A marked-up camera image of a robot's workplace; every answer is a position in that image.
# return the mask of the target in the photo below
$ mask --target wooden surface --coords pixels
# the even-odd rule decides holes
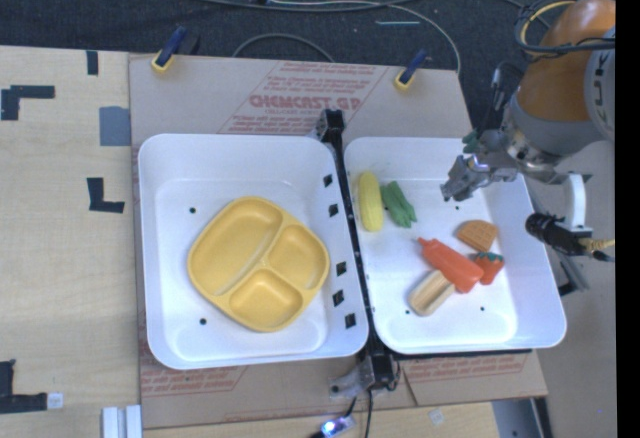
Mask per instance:
[[[0,48],[0,88],[53,85],[0,121],[0,361],[15,394],[61,392],[64,407],[0,415],[0,436],[98,437],[100,411],[139,403],[131,149],[100,146],[99,109],[129,107],[126,53]],[[122,214],[89,210],[104,178]],[[357,414],[362,436],[366,415]],[[321,417],[180,430],[180,436],[307,436]],[[175,436],[175,430],[145,432]],[[490,403],[374,411],[370,436],[497,437]]]

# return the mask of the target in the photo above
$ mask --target yellow plate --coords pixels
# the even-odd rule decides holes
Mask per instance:
[[[229,317],[256,331],[277,331],[320,290],[329,254],[287,211],[246,196],[211,220],[189,251],[187,269],[200,294]]]

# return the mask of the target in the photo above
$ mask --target cardboard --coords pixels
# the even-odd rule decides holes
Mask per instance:
[[[138,149],[166,132],[305,135],[325,107],[343,110],[345,145],[367,135],[459,138],[471,125],[457,75],[418,70],[401,92],[393,86],[400,67],[177,56],[171,70],[157,74],[152,57],[132,55],[129,64],[145,429],[343,413],[350,401],[332,399],[330,379],[346,375],[356,358],[175,371],[153,357],[145,330]],[[396,390],[376,393],[376,409],[546,395],[535,352],[400,365]]]

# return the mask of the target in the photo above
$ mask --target black hole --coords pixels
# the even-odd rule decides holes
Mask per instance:
[[[344,317],[344,324],[347,328],[351,328],[356,325],[356,314],[347,314]]]
[[[333,306],[338,306],[344,301],[344,292],[339,290],[333,295]]]

